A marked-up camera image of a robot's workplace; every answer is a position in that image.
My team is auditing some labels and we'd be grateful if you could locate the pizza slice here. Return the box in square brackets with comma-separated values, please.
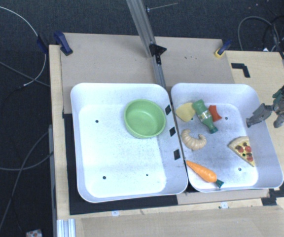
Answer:
[227, 136, 256, 168]

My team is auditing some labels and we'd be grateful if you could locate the green bottle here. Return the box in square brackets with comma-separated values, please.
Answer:
[192, 99, 218, 134]

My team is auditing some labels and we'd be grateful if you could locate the white plastic tray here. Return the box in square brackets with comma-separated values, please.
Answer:
[170, 82, 284, 193]
[70, 82, 189, 203]

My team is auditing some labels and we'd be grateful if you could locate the beige croissant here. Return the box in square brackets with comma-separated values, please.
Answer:
[180, 129, 207, 151]

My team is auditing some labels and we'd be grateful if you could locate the yellow cheese wedge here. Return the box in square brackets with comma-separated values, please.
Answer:
[176, 102, 196, 122]

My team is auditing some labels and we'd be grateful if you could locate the orange carrot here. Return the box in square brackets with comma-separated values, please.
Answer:
[185, 160, 224, 189]

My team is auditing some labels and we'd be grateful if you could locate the green bowl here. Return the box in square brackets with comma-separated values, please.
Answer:
[124, 99, 167, 139]

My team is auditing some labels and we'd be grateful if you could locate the brown cardboard board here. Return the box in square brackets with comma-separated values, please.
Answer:
[59, 33, 270, 205]

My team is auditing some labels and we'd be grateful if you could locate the small white patterned box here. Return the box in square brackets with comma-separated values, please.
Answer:
[26, 229, 43, 237]

